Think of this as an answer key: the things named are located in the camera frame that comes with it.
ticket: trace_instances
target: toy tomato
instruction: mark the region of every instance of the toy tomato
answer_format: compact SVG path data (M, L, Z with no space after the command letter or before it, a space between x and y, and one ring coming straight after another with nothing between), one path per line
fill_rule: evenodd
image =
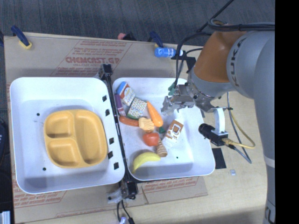
M147 146L157 146L159 142L158 133L145 133L143 136L143 141Z

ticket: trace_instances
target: toy sausage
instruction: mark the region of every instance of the toy sausage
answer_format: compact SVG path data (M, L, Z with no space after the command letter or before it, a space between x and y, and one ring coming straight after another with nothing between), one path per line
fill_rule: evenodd
M126 116L120 116L119 119L120 119L120 122L125 125L139 127L139 122L136 119L130 119L130 118L127 118Z

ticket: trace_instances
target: cardboard sheet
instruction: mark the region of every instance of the cardboard sheet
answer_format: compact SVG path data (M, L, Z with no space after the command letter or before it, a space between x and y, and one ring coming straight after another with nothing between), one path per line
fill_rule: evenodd
M175 76L175 61L170 58L155 57L154 43L24 34L32 42L32 48L29 50L19 44L17 37L4 39L8 112L10 112L9 86L19 77L94 77L103 63L112 65L113 81L119 77ZM185 66L182 78L187 77L186 70ZM12 137L10 117L9 123L10 137ZM10 142L11 159L14 164L12 139ZM18 187L14 165L12 165L12 173L16 223L116 209L115 203L108 204L106 193L115 191L118 184L31 195ZM203 177L144 182L139 183L138 188L136 199L129 200L127 206L207 195Z

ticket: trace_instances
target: pink object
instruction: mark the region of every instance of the pink object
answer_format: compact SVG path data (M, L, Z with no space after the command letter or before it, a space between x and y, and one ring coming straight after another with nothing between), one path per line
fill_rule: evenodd
M118 36L117 36L117 39L118 40L122 40L127 34L124 34L124 33L119 33Z

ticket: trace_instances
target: yellow cable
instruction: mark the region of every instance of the yellow cable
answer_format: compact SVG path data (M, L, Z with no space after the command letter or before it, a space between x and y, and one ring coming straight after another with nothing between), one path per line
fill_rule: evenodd
M242 130L242 128L239 126L238 122L236 121L232 111L231 111L231 116L235 122L235 124L237 125L237 127L239 128L239 130L242 132L242 134L244 134L244 136L252 143L252 146L248 146L248 145L244 145L244 144L240 144L240 143L237 143L237 142L234 142L232 141L231 139L228 139L228 138L223 138L222 141L229 145L238 145L238 146L241 146L241 147L244 147L244 148L250 148L250 149L254 149L256 147L256 144L254 143L254 141Z

